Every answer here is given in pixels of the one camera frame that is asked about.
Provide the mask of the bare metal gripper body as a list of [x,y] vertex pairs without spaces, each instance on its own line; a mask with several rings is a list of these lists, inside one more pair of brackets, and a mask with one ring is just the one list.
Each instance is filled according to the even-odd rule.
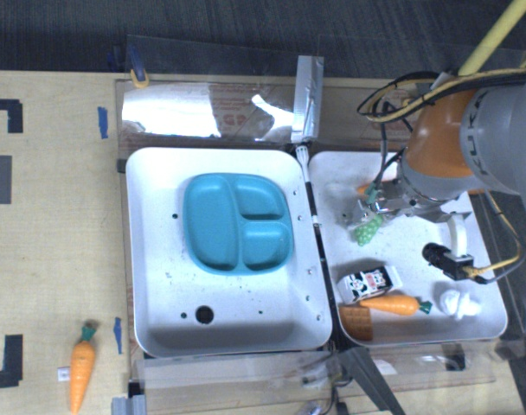
[[423,197],[401,178],[361,186],[361,195],[363,205],[375,214],[397,217],[424,212]]

